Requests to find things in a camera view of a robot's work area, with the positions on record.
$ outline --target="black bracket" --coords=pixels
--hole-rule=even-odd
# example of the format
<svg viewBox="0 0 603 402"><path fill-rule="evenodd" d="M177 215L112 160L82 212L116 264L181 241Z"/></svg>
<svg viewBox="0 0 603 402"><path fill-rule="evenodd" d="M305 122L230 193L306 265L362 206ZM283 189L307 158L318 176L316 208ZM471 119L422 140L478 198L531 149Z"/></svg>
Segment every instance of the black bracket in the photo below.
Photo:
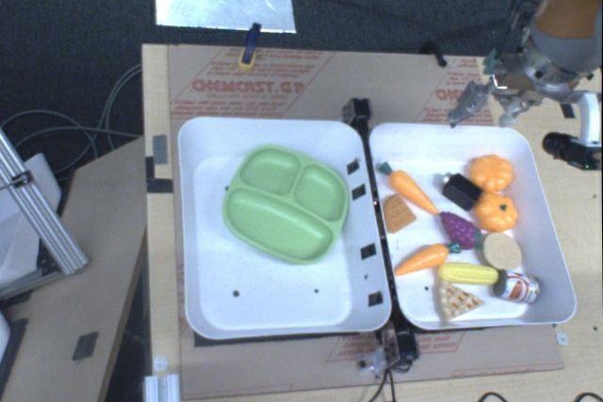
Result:
<svg viewBox="0 0 603 402"><path fill-rule="evenodd" d="M370 101L369 99L351 99L342 111L342 121L349 124L362 139L362 144L367 161L368 179L370 181L370 190L375 207L375 218L379 228L379 237L385 261L385 270L387 272L387 281L389 293L392 298L391 321L396 331L396 339L399 346L399 361L394 366L397 372L407 372L410 370L413 361L418 359L418 344L416 342L415 327L406 319L399 307L398 292L396 289L396 277L394 268L389 257L389 247L387 245L387 235L383 225L381 212L381 203L379 201L379 192L377 191L377 180L375 178L375 169L373 168L372 154L368 143L368 120L370 119Z"/></svg>

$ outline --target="pizza slice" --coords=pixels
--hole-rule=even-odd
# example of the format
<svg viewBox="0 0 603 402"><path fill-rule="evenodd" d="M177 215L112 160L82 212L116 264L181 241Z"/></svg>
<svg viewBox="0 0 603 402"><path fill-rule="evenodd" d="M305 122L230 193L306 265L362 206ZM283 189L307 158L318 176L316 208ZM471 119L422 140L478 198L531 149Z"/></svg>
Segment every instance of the pizza slice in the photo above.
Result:
<svg viewBox="0 0 603 402"><path fill-rule="evenodd" d="M438 299L442 314L447 320L471 312L483 305L481 299L446 280L440 280Z"/></svg>

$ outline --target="yellow corn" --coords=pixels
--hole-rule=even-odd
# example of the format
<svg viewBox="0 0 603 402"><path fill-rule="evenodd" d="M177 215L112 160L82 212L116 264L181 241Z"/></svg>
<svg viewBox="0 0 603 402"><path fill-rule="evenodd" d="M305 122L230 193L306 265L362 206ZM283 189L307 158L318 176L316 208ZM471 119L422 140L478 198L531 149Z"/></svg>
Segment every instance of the yellow corn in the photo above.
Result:
<svg viewBox="0 0 603 402"><path fill-rule="evenodd" d="M444 263L438 267L437 274L442 280L451 283L492 285L498 281L498 272L495 268L470 263Z"/></svg>

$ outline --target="beige round object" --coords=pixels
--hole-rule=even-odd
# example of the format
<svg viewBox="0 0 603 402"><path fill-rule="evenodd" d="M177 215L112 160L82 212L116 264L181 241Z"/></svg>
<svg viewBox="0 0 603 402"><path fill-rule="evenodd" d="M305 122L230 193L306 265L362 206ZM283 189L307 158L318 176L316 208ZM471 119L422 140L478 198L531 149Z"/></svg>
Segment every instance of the beige round object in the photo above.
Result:
<svg viewBox="0 0 603 402"><path fill-rule="evenodd" d="M521 264L521 249L504 233L490 233L483 240L483 256L499 270L515 270Z"/></svg>

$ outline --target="white tray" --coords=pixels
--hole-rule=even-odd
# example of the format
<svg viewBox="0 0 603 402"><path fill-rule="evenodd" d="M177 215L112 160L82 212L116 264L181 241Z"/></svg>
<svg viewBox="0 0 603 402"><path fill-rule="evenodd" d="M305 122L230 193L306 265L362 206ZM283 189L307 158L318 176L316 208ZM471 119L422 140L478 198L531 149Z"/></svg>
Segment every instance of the white tray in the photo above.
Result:
<svg viewBox="0 0 603 402"><path fill-rule="evenodd" d="M436 271L428 269L396 277L399 305L408 320L425 330L469 329L502 325L561 323L572 317L576 296L562 256L559 240L548 211L545 195L529 143L516 131L499 127L429 124L382 124L370 136L374 166L389 162L393 169L407 171L423 188L440 212L450 211L475 221L442 195L443 176L467 175L472 158L495 153L513 164L514 179L504 194L512 198L519 219L508 231L520 245L523 262L515 271L536 277L541 294L532 305L494 297L491 288L460 285L481 297L485 304L452 322L443 321L436 310ZM388 179L376 173L381 200L394 191ZM414 207L417 220L395 234L389 234L392 265L433 243L448 243L439 220ZM484 264L481 251L472 249L450 255L450 261Z"/></svg>
<svg viewBox="0 0 603 402"><path fill-rule="evenodd" d="M337 171L353 201L333 250L295 265L231 234L222 219L225 187L248 152L276 144ZM190 326L210 339L372 331L391 313L379 231L360 137L334 121L198 118L178 137L185 305ZM348 174L348 164L359 165ZM374 246L363 259L361 249Z"/></svg>

